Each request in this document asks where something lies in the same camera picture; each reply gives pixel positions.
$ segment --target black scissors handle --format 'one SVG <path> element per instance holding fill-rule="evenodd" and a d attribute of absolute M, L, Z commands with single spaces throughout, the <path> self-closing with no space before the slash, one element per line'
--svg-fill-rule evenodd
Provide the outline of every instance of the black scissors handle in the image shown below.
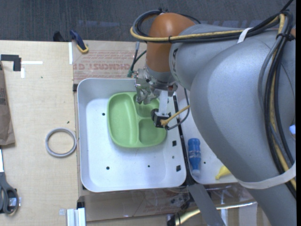
<path fill-rule="evenodd" d="M 9 199 L 16 198 L 16 205 L 10 206 Z M 11 214 L 16 211 L 19 207 L 19 196 L 17 191 L 12 188 L 6 181 L 5 173 L 0 172 L 0 210 L 2 209 L 4 213 Z"/>

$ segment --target white strap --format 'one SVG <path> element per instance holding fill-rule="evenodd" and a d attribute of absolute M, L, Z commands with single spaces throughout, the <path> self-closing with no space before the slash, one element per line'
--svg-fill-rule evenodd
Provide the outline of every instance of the white strap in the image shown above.
<path fill-rule="evenodd" d="M 241 186 L 250 188 L 250 189 L 267 189 L 273 186 L 277 186 L 283 183 L 288 182 L 289 180 L 293 179 L 296 176 L 296 161 L 293 164 L 293 166 L 284 172 L 283 174 L 280 174 L 274 178 L 269 178 L 266 180 L 263 180 L 261 182 L 255 182 L 255 183 L 248 183 L 243 182 L 237 179 L 237 181 L 241 184 Z"/>
<path fill-rule="evenodd" d="M 250 30 L 251 28 L 246 28 L 245 30 L 243 30 L 239 36 L 239 39 L 237 41 L 237 43 L 241 43 L 242 41 L 245 40 L 246 38 L 246 33 Z"/>

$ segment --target brown paper bag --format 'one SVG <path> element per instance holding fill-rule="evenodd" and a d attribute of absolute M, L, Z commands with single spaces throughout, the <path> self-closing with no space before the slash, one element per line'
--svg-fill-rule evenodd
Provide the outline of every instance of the brown paper bag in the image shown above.
<path fill-rule="evenodd" d="M 14 142 L 15 135 L 6 96 L 3 65 L 0 62 L 0 145 L 8 145 Z"/>

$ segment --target gray ring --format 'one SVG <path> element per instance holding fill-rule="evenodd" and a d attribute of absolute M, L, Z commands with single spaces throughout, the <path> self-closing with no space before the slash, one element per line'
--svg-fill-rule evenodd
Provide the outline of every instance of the gray ring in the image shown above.
<path fill-rule="evenodd" d="M 73 147 L 71 148 L 70 151 L 66 152 L 66 153 L 56 153 L 54 151 L 52 151 L 49 147 L 49 138 L 56 132 L 66 132 L 68 133 L 72 138 L 73 138 Z M 76 148 L 76 137 L 75 137 L 75 133 L 73 131 L 71 131 L 70 129 L 68 128 L 64 128 L 64 127 L 58 127 L 58 128 L 55 128 L 53 130 L 51 130 L 47 136 L 46 136 L 46 139 L 45 139 L 45 146 L 46 146 L 46 150 L 47 152 L 54 156 L 54 157 L 65 157 L 65 156 L 69 156 L 71 153 L 74 152 L 75 148 Z"/>

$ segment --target blue bottle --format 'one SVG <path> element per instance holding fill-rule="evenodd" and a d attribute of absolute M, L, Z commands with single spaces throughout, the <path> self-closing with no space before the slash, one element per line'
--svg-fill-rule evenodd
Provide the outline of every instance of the blue bottle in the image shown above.
<path fill-rule="evenodd" d="M 192 167 L 192 174 L 194 176 L 200 175 L 200 163 L 201 163 L 201 142 L 197 138 L 190 138 L 188 140 L 188 154 L 189 154 L 189 162 Z"/>

